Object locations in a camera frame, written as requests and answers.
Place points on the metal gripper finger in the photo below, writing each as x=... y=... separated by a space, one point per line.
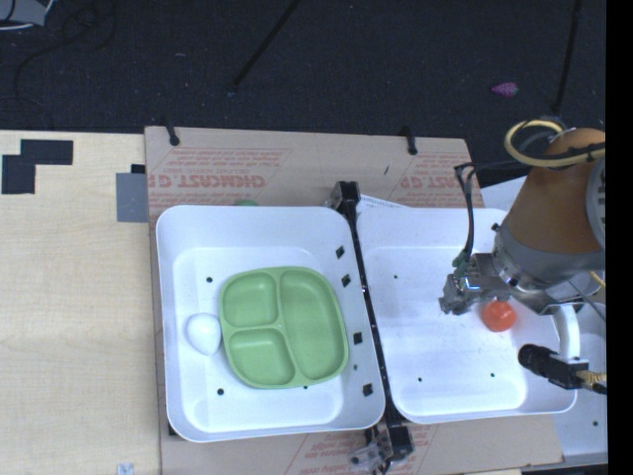
x=451 y=301
x=473 y=301

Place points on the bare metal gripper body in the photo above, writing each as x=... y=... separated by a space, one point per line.
x=489 y=277

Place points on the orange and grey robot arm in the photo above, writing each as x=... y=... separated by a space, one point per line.
x=549 y=216

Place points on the orange round toy fruit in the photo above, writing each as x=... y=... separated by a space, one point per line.
x=498 y=317

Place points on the white plastic tray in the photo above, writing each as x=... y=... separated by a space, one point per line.
x=445 y=364
x=198 y=404

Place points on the white printed paper sheet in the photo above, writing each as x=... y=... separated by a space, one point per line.
x=381 y=202

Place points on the green divided plate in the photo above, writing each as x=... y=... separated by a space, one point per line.
x=306 y=324

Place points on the pink toy grapes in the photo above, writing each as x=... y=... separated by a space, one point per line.
x=504 y=89

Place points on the brown cardboard board red print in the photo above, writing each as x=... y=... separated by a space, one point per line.
x=297 y=166

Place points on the small green round object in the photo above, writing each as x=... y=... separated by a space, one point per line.
x=245 y=203

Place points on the white egg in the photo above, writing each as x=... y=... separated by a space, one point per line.
x=204 y=333

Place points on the black cylinder on white bracket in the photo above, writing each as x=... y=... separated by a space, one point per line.
x=549 y=361

